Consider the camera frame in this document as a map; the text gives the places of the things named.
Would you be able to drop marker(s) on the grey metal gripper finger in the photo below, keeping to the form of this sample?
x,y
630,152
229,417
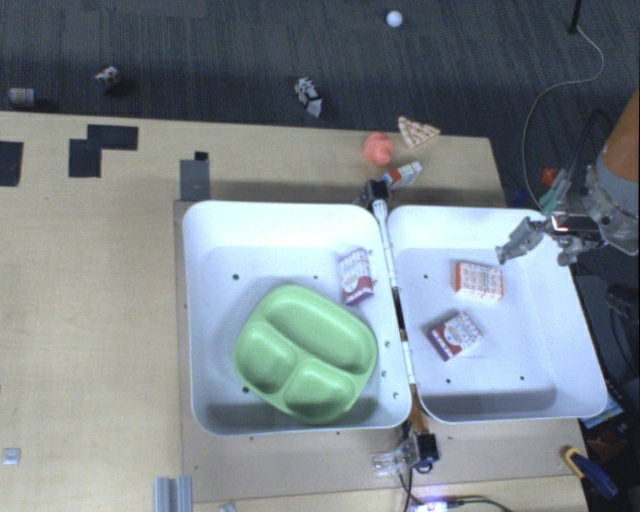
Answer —
x,y
520,240
570,254

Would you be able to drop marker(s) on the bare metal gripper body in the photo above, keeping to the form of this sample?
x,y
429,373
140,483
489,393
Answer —
x,y
575,224

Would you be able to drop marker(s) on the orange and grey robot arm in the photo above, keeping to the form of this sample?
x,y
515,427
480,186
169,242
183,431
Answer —
x,y
625,145

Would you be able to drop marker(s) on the orange and white carton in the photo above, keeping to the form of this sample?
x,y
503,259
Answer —
x,y
479,280

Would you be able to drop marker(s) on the white plastic tray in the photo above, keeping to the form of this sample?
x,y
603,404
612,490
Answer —
x,y
300,235
540,350

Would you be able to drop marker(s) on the thin black and white rod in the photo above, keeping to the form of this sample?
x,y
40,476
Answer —
x,y
389,250

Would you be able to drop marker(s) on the small white and red carton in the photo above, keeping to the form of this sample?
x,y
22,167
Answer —
x,y
403,175

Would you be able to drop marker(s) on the toy pizza slice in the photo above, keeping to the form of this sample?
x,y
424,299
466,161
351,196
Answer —
x,y
415,132

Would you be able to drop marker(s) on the green divided plate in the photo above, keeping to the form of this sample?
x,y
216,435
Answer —
x,y
305,350

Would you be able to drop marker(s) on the black and white carton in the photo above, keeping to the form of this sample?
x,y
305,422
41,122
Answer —
x,y
309,97

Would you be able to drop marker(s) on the white ball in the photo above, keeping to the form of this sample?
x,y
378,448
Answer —
x,y
394,18

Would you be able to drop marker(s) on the small white and red packet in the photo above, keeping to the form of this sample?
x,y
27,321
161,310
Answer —
x,y
107,77

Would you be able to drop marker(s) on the small pale can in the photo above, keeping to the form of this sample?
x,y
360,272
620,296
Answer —
x,y
21,96

